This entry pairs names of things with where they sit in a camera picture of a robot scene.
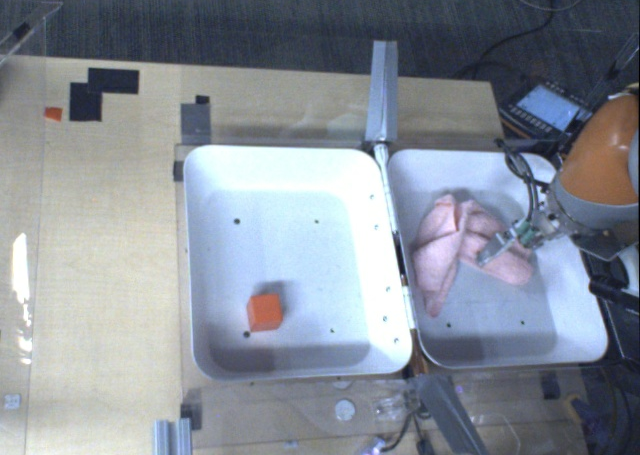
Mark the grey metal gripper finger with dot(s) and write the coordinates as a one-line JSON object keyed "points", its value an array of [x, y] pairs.
{"points": [[495, 249]]}

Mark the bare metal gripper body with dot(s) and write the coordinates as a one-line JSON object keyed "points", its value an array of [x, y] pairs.
{"points": [[542, 230]]}

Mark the orange cube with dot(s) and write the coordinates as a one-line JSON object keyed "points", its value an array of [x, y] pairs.
{"points": [[265, 312]]}

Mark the white plastic tray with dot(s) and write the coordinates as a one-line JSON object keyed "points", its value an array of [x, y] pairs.
{"points": [[295, 263], [550, 313]]}

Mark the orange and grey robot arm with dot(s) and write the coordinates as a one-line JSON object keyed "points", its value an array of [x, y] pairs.
{"points": [[597, 168]]}

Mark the black cylinder on white bracket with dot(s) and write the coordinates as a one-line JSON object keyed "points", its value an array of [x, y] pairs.
{"points": [[612, 289]]}

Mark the pink cloth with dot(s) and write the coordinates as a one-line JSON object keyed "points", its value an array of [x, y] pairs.
{"points": [[445, 243]]}

